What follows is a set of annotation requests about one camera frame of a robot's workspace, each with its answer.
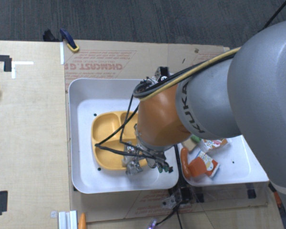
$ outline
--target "gray robot arm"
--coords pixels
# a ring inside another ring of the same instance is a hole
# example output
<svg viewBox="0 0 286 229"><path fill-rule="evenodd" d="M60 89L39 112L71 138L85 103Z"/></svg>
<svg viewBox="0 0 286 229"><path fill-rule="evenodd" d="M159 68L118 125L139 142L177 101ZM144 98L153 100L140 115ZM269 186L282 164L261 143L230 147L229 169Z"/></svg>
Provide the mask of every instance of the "gray robot arm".
<svg viewBox="0 0 286 229"><path fill-rule="evenodd" d="M176 109L201 138L243 135L286 209L286 21L259 32L233 59L180 82Z"/></svg>

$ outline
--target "yellow plastic plate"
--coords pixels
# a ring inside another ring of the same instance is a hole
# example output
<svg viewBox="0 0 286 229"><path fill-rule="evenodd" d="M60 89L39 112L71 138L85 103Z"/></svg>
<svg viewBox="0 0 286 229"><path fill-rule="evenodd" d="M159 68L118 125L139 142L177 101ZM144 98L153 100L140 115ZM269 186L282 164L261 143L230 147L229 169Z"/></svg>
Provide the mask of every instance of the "yellow plastic plate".
<svg viewBox="0 0 286 229"><path fill-rule="evenodd" d="M102 150L95 147L94 144L101 142L106 137L111 135L116 129L118 129L125 121L126 111L113 111L98 115L92 122L91 127L91 139L93 154L97 163L108 170L126 170L126 167L122 166L122 155L114 154L110 151ZM132 145L137 145L134 125L138 121L138 115L135 114L133 118L126 124L123 132L123 141L131 141ZM107 142L103 143L102 146L106 146L115 150L124 151L124 144L120 143L121 131L115 134ZM147 164L146 159L140 160L140 166Z"/></svg>

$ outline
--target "food wrapper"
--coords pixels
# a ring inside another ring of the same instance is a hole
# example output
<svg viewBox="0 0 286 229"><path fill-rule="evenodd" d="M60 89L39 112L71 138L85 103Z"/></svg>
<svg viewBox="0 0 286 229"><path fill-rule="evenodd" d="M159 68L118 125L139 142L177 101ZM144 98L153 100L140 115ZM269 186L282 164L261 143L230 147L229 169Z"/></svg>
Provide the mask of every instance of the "food wrapper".
<svg viewBox="0 0 286 229"><path fill-rule="evenodd" d="M198 146L199 142L194 141L192 138L188 138L185 141L183 141L181 144L183 147L186 147L189 152L191 152L195 147Z"/></svg>
<svg viewBox="0 0 286 229"><path fill-rule="evenodd" d="M208 153L214 149L219 149L225 146L228 143L227 139L219 139L219 140L206 140L202 139L198 146L201 151Z"/></svg>
<svg viewBox="0 0 286 229"><path fill-rule="evenodd" d="M188 168L193 177L206 174L212 178L219 168L219 163L205 152L199 151L197 157L189 163Z"/></svg>

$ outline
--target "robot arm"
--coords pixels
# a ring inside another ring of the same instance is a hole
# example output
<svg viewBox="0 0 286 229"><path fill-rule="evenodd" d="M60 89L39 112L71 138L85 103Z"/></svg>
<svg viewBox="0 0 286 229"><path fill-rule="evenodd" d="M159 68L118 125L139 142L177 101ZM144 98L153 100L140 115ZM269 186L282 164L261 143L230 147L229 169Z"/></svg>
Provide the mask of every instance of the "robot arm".
<svg viewBox="0 0 286 229"><path fill-rule="evenodd" d="M144 96L139 146L163 157L191 134L208 140L243 135L286 209L286 21L204 64L135 89L134 96Z"/></svg>

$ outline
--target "wooden table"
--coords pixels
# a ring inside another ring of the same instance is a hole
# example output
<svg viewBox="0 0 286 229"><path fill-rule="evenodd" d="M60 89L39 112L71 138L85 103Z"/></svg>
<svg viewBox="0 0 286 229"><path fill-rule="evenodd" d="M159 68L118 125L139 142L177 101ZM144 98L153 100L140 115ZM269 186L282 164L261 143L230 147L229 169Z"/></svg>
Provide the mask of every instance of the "wooden table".
<svg viewBox="0 0 286 229"><path fill-rule="evenodd" d="M0 229L57 228L55 211L70 211L64 67L58 42L0 41L16 78L0 62L0 191L8 191ZM182 214L183 228L282 229L274 196L267 206ZM88 223L87 228L146 228L150 218ZM159 228L179 228L174 215Z"/></svg>

